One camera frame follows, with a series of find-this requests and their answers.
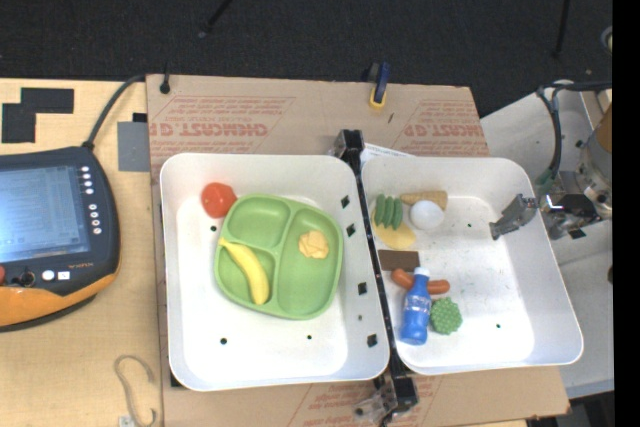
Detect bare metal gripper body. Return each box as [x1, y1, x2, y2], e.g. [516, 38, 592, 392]
[542, 169, 614, 241]

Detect white plastic tray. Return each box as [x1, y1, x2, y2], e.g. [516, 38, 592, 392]
[360, 155, 585, 377]
[159, 152, 392, 393]

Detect white ice cream cone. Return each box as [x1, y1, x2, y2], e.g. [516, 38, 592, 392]
[399, 189, 449, 232]

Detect yellow round slice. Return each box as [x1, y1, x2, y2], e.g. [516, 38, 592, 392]
[370, 208, 418, 251]

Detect green grapes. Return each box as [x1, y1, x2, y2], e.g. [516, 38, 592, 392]
[428, 296, 464, 337]

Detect brown chocolate biscuit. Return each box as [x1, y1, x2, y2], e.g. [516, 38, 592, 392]
[377, 249, 421, 273]

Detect green pea pods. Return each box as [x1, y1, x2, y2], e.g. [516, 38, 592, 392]
[374, 193, 405, 232]

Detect orange sausage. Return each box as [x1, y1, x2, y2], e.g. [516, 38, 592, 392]
[390, 267, 452, 295]

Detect blue bottle white cap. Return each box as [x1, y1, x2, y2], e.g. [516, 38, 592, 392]
[398, 265, 433, 347]

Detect white paper slip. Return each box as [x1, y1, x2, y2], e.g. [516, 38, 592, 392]
[360, 142, 417, 162]

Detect thin black rod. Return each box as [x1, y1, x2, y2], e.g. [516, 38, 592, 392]
[348, 153, 404, 384]

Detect yellow orange toy pasta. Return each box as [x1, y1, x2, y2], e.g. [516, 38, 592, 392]
[297, 229, 331, 261]

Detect green divided plate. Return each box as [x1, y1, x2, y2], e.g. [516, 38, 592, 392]
[212, 192, 345, 322]

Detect brown cardboard board red print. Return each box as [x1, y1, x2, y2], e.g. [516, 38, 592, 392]
[144, 73, 572, 427]

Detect yellow banana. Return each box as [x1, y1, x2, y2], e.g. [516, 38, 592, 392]
[217, 237, 272, 307]

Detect red tomato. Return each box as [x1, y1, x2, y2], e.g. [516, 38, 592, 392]
[200, 182, 239, 219]

